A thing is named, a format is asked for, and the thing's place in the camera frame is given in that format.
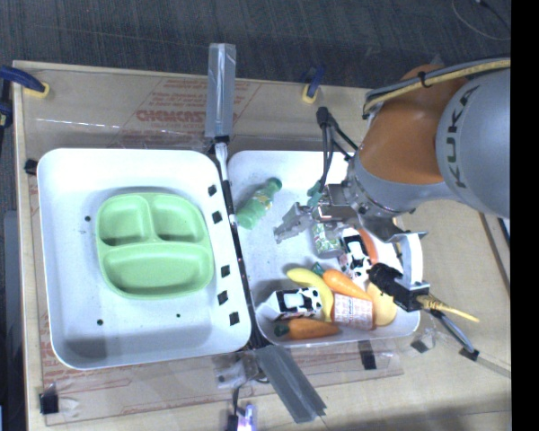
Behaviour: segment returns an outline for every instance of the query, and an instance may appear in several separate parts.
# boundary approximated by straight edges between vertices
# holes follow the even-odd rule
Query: white sink
[[[76,369],[228,353],[251,333],[224,196],[214,163],[180,150],[56,149],[38,166],[52,347]],[[115,195],[164,192],[199,208],[215,275],[201,290],[160,299],[119,295],[105,282],[96,215]]]
[[[336,153],[328,172],[328,183],[340,183],[347,173],[348,165],[343,155]],[[270,177],[281,180],[283,187],[276,193],[272,208],[259,221],[253,230],[238,229],[242,246],[243,262],[250,280],[252,300],[259,308],[272,292],[298,287],[286,276],[286,270],[292,267],[311,268],[315,262],[325,267],[339,266],[337,259],[320,259],[315,254],[314,239],[310,230],[298,236],[276,244],[273,228],[282,222],[282,216],[295,202],[305,204],[307,191],[322,177],[322,152],[293,151],[242,151],[234,156],[228,164],[229,179],[232,182],[234,204],[238,207],[251,194],[252,187],[261,185]],[[395,254],[391,243],[383,243],[373,237],[380,261],[390,267],[402,270],[402,265]],[[287,340],[276,337],[273,332],[274,323],[260,316],[255,322],[261,333],[276,345],[287,347],[303,347],[303,340]],[[397,310],[395,320],[375,330],[360,330],[343,327],[339,333],[323,339],[313,339],[311,344],[329,345],[348,343],[359,340],[393,339],[412,334],[420,323],[420,312]]]

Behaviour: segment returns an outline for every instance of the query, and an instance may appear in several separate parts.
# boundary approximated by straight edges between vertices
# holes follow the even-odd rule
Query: cow print carton
[[[294,318],[322,318],[322,299],[317,287],[273,292],[261,304],[259,313],[272,321]]]

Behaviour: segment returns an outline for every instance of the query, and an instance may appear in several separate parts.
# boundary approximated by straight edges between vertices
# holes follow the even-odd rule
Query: white cable
[[[473,0],[476,4],[478,4],[479,6],[482,6],[483,8],[486,8],[488,10],[490,10],[495,16],[497,16],[497,18],[499,18],[502,22],[503,22],[503,19],[488,5],[484,4],[484,2],[482,0]],[[472,31],[476,31],[477,33],[479,33],[480,35],[482,35],[483,37],[486,37],[488,39],[491,39],[491,40],[497,40],[497,41],[509,41],[511,40],[511,37],[509,36],[508,38],[505,38],[505,39],[502,39],[502,38],[499,38],[499,37],[493,37],[492,35],[488,34],[488,33],[485,33],[483,31],[480,31],[479,29],[477,29],[476,27],[472,26],[469,22],[467,22],[462,16],[461,14],[459,14],[459,12],[457,12],[457,8],[455,8],[455,0],[451,0],[451,6],[453,8],[453,11],[455,13],[455,16],[457,16],[457,18],[459,19],[459,21],[461,21],[463,24],[465,24],[467,27],[469,27]]]
[[[225,142],[216,142],[215,149],[216,158],[219,162],[219,169],[222,173],[222,181],[229,180],[227,174],[227,144]],[[230,213],[228,215],[228,219],[230,221],[230,224],[237,224],[237,217],[235,216],[235,214]]]

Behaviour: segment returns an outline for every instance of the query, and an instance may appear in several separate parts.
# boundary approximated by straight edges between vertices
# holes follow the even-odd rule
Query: small can
[[[369,300],[336,294],[333,303],[333,320],[345,326],[371,330],[374,328],[374,305]]]
[[[314,224],[312,227],[314,245],[320,259],[335,259],[343,253],[343,245],[338,238],[329,239],[323,224]]]

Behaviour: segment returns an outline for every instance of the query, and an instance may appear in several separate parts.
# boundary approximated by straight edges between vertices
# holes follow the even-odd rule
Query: toy banana
[[[322,299],[325,321],[331,322],[331,308],[333,307],[333,293],[323,279],[307,268],[292,268],[286,273],[287,277],[302,287],[315,286]]]

